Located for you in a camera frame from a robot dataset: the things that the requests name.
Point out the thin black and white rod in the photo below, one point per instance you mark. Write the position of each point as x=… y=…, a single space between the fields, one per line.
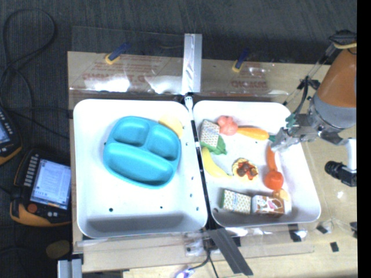
x=200 y=152

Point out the green lettuce leaf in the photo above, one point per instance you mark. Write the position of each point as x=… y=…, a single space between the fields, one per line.
x=221 y=148

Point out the black cylinder on white bracket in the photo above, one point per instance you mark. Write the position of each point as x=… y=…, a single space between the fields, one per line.
x=345 y=174

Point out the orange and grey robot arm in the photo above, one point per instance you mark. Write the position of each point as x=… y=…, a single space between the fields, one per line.
x=336 y=80

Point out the yellow round biscuit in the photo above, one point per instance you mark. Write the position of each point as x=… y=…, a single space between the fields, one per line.
x=172 y=122

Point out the yellow banana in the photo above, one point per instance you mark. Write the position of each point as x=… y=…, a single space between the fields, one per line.
x=210 y=165

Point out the patterned white carton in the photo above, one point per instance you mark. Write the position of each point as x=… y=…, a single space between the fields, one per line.
x=209 y=133
x=236 y=202

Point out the orange carrot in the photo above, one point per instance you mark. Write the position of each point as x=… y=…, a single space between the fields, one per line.
x=271 y=159

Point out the yellow pasta with meatballs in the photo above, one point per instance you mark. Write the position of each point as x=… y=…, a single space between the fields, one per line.
x=245 y=169

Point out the small yellow-orange wedge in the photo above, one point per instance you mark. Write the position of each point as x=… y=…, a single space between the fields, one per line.
x=283 y=195

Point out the brown and white carton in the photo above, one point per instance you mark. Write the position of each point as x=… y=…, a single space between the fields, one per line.
x=269 y=205

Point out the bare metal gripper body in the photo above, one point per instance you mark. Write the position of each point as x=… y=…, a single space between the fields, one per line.
x=311 y=130

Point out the blue divided plate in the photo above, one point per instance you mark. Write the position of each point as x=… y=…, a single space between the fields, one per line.
x=139 y=161

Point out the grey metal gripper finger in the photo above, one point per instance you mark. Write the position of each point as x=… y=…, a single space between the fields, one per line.
x=282 y=135
x=279 y=147

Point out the white plastic tray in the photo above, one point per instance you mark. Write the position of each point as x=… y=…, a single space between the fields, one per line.
x=298 y=190
x=130 y=207

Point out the pink lumpy toy food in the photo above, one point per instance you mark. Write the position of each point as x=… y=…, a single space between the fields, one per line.
x=227 y=125

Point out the orange round toy fruit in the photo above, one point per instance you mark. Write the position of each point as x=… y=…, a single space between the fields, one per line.
x=274 y=179

